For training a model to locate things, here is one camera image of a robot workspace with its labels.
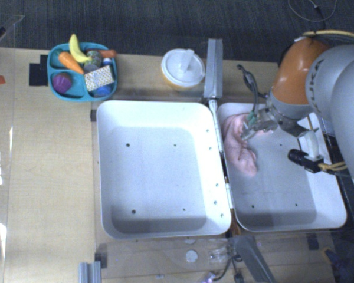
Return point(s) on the white plastic tray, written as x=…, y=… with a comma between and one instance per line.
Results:
x=159, y=169
x=283, y=187

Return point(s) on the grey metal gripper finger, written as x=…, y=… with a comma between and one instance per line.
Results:
x=244, y=136
x=252, y=132

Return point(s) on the purple grapes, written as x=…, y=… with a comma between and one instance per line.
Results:
x=62, y=82

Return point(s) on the small green can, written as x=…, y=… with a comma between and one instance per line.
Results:
x=94, y=58

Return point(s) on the pink cloth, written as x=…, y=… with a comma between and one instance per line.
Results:
x=239, y=149

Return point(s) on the clear plastic bottle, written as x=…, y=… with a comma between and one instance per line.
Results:
x=221, y=253

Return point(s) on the orange sausage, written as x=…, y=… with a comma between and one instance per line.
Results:
x=108, y=53

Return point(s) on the orange carrot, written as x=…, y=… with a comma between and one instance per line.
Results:
x=69, y=62

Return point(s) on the small white-capped bottle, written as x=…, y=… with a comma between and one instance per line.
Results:
x=107, y=62

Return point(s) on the blue round bottle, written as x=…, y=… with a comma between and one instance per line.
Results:
x=102, y=90

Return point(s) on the black cylinder on white bracket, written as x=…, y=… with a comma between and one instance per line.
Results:
x=308, y=157

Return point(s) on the yellow banana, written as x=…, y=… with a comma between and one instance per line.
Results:
x=75, y=52

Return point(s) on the white lidded yellow cup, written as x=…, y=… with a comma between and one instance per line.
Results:
x=183, y=68

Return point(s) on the white round cap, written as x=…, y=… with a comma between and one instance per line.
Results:
x=191, y=256

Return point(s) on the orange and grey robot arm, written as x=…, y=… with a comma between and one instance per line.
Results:
x=336, y=87

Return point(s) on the blue divided plate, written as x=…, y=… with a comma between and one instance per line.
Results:
x=76, y=91

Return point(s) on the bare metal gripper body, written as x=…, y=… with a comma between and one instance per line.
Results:
x=266, y=121

